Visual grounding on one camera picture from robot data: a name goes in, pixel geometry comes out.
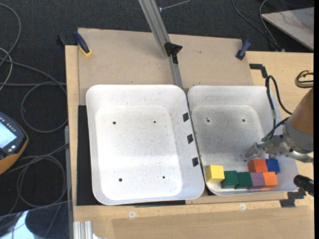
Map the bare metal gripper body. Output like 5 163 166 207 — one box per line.
263 134 301 158

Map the red cube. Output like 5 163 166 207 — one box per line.
247 158 269 173

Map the blue cube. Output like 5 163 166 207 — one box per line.
265 158 281 174

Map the purple cube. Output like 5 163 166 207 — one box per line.
249 172 266 188

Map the green cube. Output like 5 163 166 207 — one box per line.
235 172 253 190
220 170 240 190

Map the orange cube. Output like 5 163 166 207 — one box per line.
262 171 279 187

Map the white plastic tray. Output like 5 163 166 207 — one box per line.
85 84 206 206
186 84 300 197

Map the yellow cube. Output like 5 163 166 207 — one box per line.
204 164 226 184

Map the brown cardboard board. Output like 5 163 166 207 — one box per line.
77 27 289 206

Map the black cylinder on white bracket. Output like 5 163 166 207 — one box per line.
289 149 314 197

